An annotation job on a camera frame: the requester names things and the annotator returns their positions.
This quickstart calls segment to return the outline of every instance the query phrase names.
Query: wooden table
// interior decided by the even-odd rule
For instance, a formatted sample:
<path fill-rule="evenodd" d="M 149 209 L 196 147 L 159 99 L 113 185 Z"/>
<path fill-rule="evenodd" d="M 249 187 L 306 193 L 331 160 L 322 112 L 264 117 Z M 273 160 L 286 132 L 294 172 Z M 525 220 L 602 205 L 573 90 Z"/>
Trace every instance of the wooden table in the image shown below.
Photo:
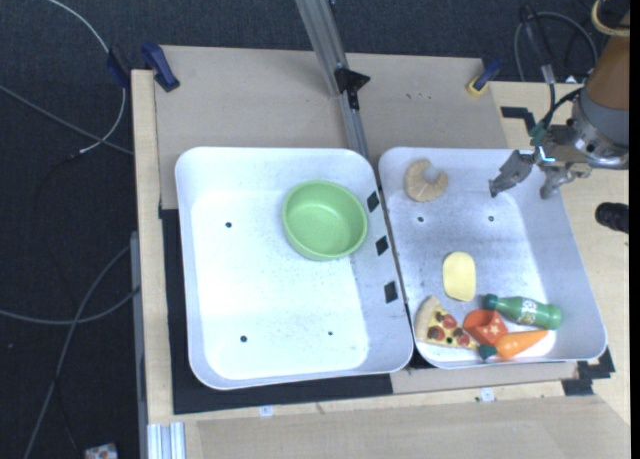
<path fill-rule="evenodd" d="M 565 396 L 559 381 L 577 378 L 576 363 L 540 363 L 402 370 L 391 375 L 393 395 L 279 405 L 269 408 L 270 417 L 261 418 L 255 407 L 175 415 L 158 209 L 175 208 L 173 163 L 194 141 L 185 127 L 201 127 L 202 134 L 196 134 L 199 144 L 252 146 L 267 140 L 282 146 L 318 146 L 316 141 L 346 145 L 336 102 L 324 95 L 312 52 L 194 47 L 165 47 L 165 52 L 183 82 L 182 100 L 172 100 L 173 93 L 159 89 L 151 72 L 132 73 L 145 370 L 142 407 L 148 424 L 182 422 L 189 459 L 442 453 L 630 457 L 629 237 L 594 220 L 598 204 L 628 203 L 628 172 L 599 170 L 562 187 L 616 367 L 611 379 L 595 382 L 596 395 Z M 358 54 L 350 55 L 349 62 L 352 69 L 372 75 L 372 83 L 361 90 L 360 103 L 374 157 L 394 145 L 528 148 L 524 123 L 501 119 L 499 108 L 526 107 L 537 119 L 546 111 L 543 84 L 493 82 L 485 95 L 473 99 L 464 86 L 481 72 L 479 60 Z M 380 84 L 373 83 L 380 79 Z M 558 97 L 574 87 L 559 87 Z M 211 105 L 217 105 L 215 112 Z M 420 121 L 425 109 L 426 122 Z M 167 123 L 178 111 L 180 119 Z M 293 127 L 260 133 L 253 127 L 238 136 L 229 123 L 250 122 L 251 111 Z M 206 126 L 212 112 L 218 120 L 215 134 Z M 557 119 L 566 119 L 568 112 L 568 106 L 561 108 Z M 303 114 L 307 120 L 301 122 Z M 396 119 L 392 129 L 390 116 Z M 334 121 L 327 128 L 323 119 Z M 426 129 L 416 134 L 416 126 Z M 315 130 L 308 134 L 308 127 L 320 127 L 325 135 Z M 478 402 L 492 398 L 496 401 Z"/>

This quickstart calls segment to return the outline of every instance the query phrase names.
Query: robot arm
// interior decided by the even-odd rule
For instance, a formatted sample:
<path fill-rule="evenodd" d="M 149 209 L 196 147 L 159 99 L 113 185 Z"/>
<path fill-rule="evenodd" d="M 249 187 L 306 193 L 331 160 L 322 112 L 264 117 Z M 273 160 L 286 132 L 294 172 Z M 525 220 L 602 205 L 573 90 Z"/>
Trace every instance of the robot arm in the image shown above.
<path fill-rule="evenodd" d="M 594 5 L 596 17 L 601 3 Z M 568 95 L 573 102 L 571 118 L 565 125 L 540 122 L 539 135 L 532 140 L 535 150 L 512 153 L 500 175 L 489 182 L 492 196 L 524 180 L 533 165 L 546 175 L 540 190 L 543 199 L 560 185 L 588 176 L 592 168 L 629 169 L 629 30 L 630 11 L 619 28 L 604 31 L 611 38 L 593 72 L 581 89 Z"/>

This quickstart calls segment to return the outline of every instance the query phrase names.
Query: blue clamp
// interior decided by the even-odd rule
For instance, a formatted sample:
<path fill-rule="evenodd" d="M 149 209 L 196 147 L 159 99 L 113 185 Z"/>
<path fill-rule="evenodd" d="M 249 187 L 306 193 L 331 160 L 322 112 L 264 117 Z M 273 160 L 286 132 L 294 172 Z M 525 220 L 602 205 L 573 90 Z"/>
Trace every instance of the blue clamp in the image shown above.
<path fill-rule="evenodd" d="M 142 44 L 141 52 L 145 64 L 156 71 L 154 78 L 162 89 L 169 92 L 180 85 L 178 79 L 174 77 L 171 68 L 169 68 L 169 63 L 160 45 L 152 41 L 145 41 Z"/>
<path fill-rule="evenodd" d="M 478 75 L 471 79 L 471 82 L 467 84 L 467 91 L 472 96 L 480 96 L 487 89 L 487 83 L 498 76 L 500 68 L 502 68 L 502 59 L 496 59 L 489 64 L 482 75 Z"/>

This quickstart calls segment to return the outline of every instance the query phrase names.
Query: metal pole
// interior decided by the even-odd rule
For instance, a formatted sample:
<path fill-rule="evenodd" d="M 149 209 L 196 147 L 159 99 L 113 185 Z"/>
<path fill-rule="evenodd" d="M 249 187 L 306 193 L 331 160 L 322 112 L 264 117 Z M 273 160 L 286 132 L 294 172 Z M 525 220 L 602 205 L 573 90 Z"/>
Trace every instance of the metal pole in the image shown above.
<path fill-rule="evenodd" d="M 331 95 L 340 96 L 340 108 L 344 120 L 349 147 L 369 158 L 362 121 L 357 103 L 348 98 L 348 90 L 336 80 L 336 70 L 349 68 L 342 48 L 329 0 L 296 0 L 311 45 L 316 52 L 325 82 Z"/>

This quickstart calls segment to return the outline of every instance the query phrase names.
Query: hole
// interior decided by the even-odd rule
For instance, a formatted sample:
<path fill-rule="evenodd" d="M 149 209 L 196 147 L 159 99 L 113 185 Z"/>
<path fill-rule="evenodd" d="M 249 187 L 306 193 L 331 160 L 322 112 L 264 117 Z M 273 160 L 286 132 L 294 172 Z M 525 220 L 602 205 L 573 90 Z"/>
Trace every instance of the hole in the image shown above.
<path fill-rule="evenodd" d="M 384 286 L 384 299 L 388 303 L 398 298 L 398 290 L 395 281 L 391 281 Z"/>
<path fill-rule="evenodd" d="M 373 212 L 378 205 L 380 204 L 380 200 L 378 199 L 378 195 L 375 191 L 371 193 L 371 196 L 367 198 L 367 206 L 369 207 L 369 212 Z"/>
<path fill-rule="evenodd" d="M 389 249 L 389 243 L 387 242 L 387 237 L 384 236 L 381 239 L 378 239 L 376 242 L 376 250 L 378 251 L 378 256 L 384 253 L 387 249 Z"/>

